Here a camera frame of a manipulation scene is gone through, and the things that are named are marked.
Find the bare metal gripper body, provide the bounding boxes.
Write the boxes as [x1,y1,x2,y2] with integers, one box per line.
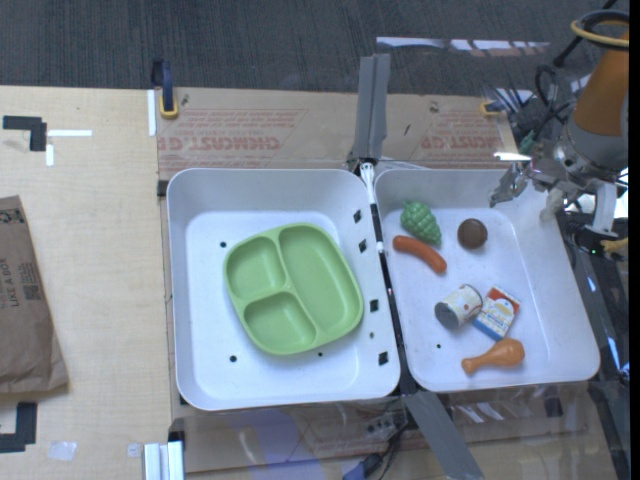
[520,140,627,198]

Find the brown ball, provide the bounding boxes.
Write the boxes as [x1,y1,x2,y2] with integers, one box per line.
[456,217,489,250]

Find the white plastic tray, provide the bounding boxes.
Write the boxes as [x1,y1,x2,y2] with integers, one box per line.
[166,167,402,412]
[373,167,602,395]

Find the green grapes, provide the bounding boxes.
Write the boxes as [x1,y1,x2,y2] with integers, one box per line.
[399,200,443,247]

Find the orange sausage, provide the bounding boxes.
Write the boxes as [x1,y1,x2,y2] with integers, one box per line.
[392,234,448,275]

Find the white blue orange carton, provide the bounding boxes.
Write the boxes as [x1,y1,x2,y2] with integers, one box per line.
[472,285,522,342]

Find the white can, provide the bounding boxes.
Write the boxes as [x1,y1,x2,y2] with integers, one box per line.
[433,283,484,331]

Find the orange chicken drumstick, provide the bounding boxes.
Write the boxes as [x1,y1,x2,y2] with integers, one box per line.
[460,337,526,377]

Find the green divided plate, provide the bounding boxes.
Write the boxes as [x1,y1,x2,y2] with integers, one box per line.
[222,222,365,357]

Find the brown cardboard board red print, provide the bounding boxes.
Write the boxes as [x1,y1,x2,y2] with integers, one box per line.
[156,86,621,474]

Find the brown paper bag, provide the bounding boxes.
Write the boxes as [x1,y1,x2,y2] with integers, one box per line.
[0,195,70,395]

